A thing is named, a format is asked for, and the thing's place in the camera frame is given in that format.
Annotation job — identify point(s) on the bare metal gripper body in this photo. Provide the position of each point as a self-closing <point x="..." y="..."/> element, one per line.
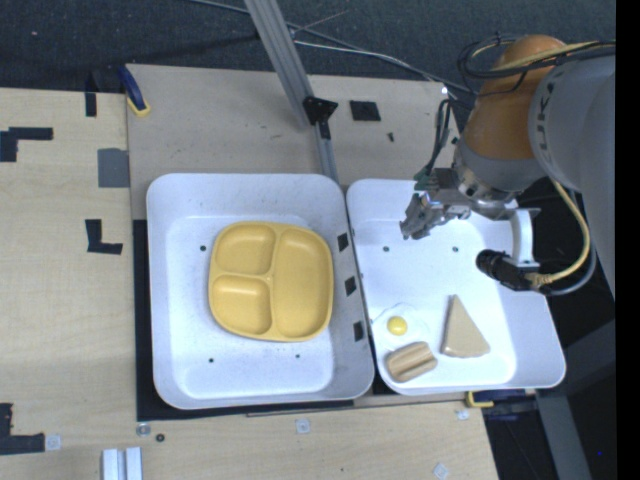
<point x="465" y="195"/>

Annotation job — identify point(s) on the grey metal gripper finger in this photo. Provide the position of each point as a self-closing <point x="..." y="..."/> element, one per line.
<point x="428" y="220"/>
<point x="409" y="218"/>

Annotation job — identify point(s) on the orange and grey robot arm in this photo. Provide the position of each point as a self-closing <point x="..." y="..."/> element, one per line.
<point x="505" y="123"/>

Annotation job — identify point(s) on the white plastic tray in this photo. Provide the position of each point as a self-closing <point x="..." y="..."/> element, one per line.
<point x="250" y="373"/>
<point x="425" y="273"/>

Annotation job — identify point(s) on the white and yellow fried egg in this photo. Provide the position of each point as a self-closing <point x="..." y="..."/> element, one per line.
<point x="397" y="325"/>

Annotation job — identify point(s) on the beige triangular sandwich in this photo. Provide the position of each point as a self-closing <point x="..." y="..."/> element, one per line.
<point x="462" y="333"/>

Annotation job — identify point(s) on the yellow divided plate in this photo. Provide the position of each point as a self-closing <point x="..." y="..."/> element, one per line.
<point x="300" y="278"/>

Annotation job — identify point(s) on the tan hot dog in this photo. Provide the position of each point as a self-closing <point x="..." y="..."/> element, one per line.
<point x="411" y="361"/>

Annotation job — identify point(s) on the pale wood board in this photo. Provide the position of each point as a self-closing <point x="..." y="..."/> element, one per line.
<point x="225" y="133"/>

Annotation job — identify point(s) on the black cylinder on white bracket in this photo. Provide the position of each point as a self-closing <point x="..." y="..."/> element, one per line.
<point x="505" y="267"/>

